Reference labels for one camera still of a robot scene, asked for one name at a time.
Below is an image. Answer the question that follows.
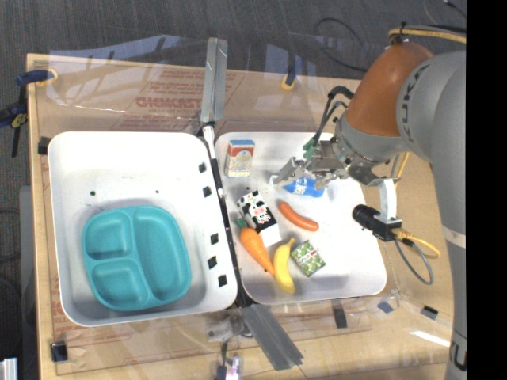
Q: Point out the black cylinder on white bracket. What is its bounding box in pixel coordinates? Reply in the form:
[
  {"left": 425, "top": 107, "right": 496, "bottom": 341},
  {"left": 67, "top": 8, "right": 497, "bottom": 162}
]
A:
[{"left": 351, "top": 177, "right": 403, "bottom": 241}]

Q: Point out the yellow banana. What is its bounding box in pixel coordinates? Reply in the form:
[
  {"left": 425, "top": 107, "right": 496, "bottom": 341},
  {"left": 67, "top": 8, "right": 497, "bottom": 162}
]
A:
[{"left": 273, "top": 237, "right": 298, "bottom": 295}]

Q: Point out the white plastic tray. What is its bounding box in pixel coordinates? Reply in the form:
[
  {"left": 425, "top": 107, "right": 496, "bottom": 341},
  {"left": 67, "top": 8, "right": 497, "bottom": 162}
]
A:
[
  {"left": 214, "top": 131, "right": 388, "bottom": 306},
  {"left": 47, "top": 131, "right": 238, "bottom": 328}
]

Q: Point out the cow print carton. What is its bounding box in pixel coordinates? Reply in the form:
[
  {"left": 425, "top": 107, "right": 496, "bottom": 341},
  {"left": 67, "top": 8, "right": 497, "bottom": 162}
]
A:
[{"left": 236, "top": 190, "right": 282, "bottom": 249}]

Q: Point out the brown cardboard board red print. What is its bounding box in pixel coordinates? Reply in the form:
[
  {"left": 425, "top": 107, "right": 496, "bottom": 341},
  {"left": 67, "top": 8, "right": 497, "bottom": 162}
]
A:
[{"left": 36, "top": 62, "right": 453, "bottom": 374}]

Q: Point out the orange sausage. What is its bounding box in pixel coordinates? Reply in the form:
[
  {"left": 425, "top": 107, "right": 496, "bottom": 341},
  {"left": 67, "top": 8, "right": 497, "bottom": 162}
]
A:
[{"left": 278, "top": 200, "right": 320, "bottom": 233}]

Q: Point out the green carton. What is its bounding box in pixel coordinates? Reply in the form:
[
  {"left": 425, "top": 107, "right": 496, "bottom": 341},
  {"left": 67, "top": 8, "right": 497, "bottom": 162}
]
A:
[{"left": 290, "top": 239, "right": 327, "bottom": 279}]

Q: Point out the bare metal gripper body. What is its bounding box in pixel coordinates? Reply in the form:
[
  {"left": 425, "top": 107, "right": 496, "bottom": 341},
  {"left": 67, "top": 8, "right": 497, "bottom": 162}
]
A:
[{"left": 303, "top": 138, "right": 382, "bottom": 187}]

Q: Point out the red and white carton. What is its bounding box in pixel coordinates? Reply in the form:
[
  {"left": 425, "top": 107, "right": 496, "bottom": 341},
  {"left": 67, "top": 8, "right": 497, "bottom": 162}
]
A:
[{"left": 223, "top": 139, "right": 256, "bottom": 179}]

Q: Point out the teal divided plate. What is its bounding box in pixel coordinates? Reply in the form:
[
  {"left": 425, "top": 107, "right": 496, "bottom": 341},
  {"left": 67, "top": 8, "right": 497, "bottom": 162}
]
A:
[{"left": 81, "top": 205, "right": 193, "bottom": 313}]

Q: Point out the blue bottle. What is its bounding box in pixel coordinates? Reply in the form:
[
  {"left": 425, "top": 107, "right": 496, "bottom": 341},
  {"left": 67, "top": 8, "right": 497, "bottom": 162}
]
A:
[{"left": 269, "top": 173, "right": 327, "bottom": 200}]

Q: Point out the orange carrot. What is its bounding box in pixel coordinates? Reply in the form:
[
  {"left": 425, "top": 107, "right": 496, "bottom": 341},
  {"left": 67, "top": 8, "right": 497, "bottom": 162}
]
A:
[{"left": 234, "top": 217, "right": 276, "bottom": 276}]

